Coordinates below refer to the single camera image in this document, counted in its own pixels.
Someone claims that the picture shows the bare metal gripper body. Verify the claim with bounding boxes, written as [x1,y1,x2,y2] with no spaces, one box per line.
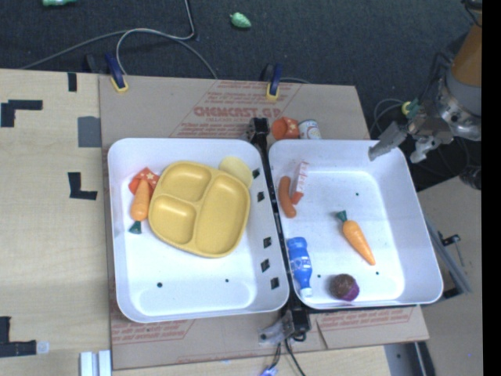
[405,79,483,145]

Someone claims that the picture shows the small white can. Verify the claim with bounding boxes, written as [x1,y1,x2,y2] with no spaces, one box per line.
[297,119,323,140]

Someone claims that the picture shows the white plastic tray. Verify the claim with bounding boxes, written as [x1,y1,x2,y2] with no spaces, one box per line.
[268,138,445,310]
[107,137,290,324]

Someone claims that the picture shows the white and red carton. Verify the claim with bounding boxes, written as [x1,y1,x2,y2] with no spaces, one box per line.
[289,161,311,205]

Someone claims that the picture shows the orange carrot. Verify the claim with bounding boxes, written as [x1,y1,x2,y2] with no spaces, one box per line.
[128,178,152,235]
[335,210,377,266]

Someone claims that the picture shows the red packet with yellow stars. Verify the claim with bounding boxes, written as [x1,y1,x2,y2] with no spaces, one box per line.
[128,166,160,195]
[271,116,301,140]

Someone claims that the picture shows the orange sausage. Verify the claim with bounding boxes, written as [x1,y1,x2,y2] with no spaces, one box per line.
[277,175,297,219]

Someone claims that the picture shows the thin black rod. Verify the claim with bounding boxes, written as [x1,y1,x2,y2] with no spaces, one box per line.
[261,142,294,309]

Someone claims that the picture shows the blue bottle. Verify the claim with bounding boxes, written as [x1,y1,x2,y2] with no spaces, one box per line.
[286,237,314,298]

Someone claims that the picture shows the pale yellow round disc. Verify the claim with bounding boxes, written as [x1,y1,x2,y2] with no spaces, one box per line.
[218,155,254,189]

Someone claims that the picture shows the brown and purple cupcake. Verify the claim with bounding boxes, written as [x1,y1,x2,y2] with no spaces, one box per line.
[328,273,360,302]

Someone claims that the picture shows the yellow divided plate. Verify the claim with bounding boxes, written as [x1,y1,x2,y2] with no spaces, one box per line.
[147,160,251,259]

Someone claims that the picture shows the green grapes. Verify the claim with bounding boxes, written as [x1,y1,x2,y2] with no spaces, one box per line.
[229,12,252,29]

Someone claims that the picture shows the brown cardboard board red print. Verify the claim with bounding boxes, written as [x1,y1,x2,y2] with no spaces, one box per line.
[97,74,431,371]

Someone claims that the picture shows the black block with thin wires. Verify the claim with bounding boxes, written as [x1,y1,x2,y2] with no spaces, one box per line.
[247,117,272,145]
[287,306,312,337]

